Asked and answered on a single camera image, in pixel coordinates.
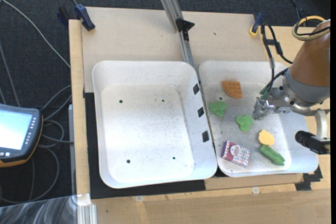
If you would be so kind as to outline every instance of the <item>purple box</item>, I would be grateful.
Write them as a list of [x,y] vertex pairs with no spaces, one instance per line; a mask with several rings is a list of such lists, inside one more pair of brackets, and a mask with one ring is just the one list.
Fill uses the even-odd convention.
[[250,150],[233,142],[225,141],[221,157],[229,162],[246,167],[250,158]]

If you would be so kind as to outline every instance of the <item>black floor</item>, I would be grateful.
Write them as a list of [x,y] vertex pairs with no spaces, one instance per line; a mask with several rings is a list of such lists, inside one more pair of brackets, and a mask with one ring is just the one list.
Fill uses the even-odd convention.
[[[60,6],[65,6],[70,16],[75,18],[74,4],[71,0],[7,0],[29,17],[45,35],[54,48],[69,61],[67,29],[57,19]],[[160,0],[76,0],[85,6],[162,9]],[[264,21],[271,25],[293,26],[298,15],[291,0],[178,0],[181,10],[201,12],[242,13],[257,15],[262,12]],[[319,15],[330,18],[331,0],[298,0],[302,14]],[[42,107],[59,90],[70,85],[70,71],[56,54],[48,47],[37,30],[17,11],[6,3],[0,5],[0,42],[8,67],[12,74],[21,106]],[[17,105],[11,89],[5,66],[0,61],[0,88],[8,104]],[[68,98],[65,91],[54,100],[51,108],[45,111],[50,115]],[[68,132],[68,104],[53,119]],[[46,126],[44,134],[60,137],[56,125]],[[58,144],[50,148],[58,157],[60,174],[51,191],[41,199],[71,195],[71,174],[69,145]],[[34,199],[53,183],[56,176],[56,162],[52,154],[38,148],[34,154],[35,176],[32,186],[32,163],[0,169],[0,185],[3,198],[23,201]]]

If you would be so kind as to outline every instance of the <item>wooden table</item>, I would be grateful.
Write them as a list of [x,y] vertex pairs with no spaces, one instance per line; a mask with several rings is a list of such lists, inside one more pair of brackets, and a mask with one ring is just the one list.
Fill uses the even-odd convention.
[[[191,15],[200,18],[203,16],[202,13]],[[225,25],[230,23],[225,22],[225,18],[227,17],[223,14],[223,32]],[[292,37],[291,27],[274,27],[274,30],[285,56],[293,59],[302,42]],[[90,193],[83,98],[85,81],[82,46],[85,43],[85,35],[82,31],[84,28],[81,27],[80,21],[69,22],[78,194]],[[260,43],[262,47],[259,37],[257,39],[254,42]],[[288,65],[280,57],[275,58],[276,61]],[[330,108],[330,100],[326,100],[323,106]],[[307,118],[307,125],[310,132],[316,133],[314,118]],[[99,223],[331,223],[330,155],[319,156],[319,164],[323,178],[320,182],[312,182],[310,191],[296,190],[295,183],[303,181],[302,174],[213,177],[205,180],[205,191],[95,199],[92,202],[97,205]]]

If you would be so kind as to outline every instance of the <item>tray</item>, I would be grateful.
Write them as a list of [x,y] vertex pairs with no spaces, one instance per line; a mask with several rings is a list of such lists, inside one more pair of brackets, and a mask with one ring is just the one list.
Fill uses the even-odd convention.
[[106,185],[214,175],[217,161],[194,68],[179,61],[102,61],[92,78]]
[[[276,63],[276,73],[286,67]],[[252,115],[259,91],[269,82],[271,70],[268,62],[243,61],[207,61],[200,65],[199,75],[202,82],[205,103],[222,100],[227,109],[222,118],[210,110],[209,122],[212,129],[217,162],[220,170],[231,177],[310,173],[318,166],[318,157],[308,148],[295,141],[297,131],[308,131],[305,117],[293,112],[288,114],[270,114],[263,120],[254,120],[250,131],[243,132],[236,123],[238,115]],[[239,81],[243,98],[234,99],[222,88],[222,81]],[[274,87],[281,85],[282,79],[275,81]],[[270,132],[275,137],[272,148],[285,158],[285,165],[278,166],[259,152],[258,135],[261,130]],[[224,142],[229,140],[250,152],[247,167],[238,166],[221,158]]]

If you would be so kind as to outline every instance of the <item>orange toy bread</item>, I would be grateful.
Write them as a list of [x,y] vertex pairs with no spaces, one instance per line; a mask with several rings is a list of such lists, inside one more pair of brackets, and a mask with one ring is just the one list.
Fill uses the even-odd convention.
[[223,81],[224,91],[231,97],[241,99],[243,97],[239,81]]

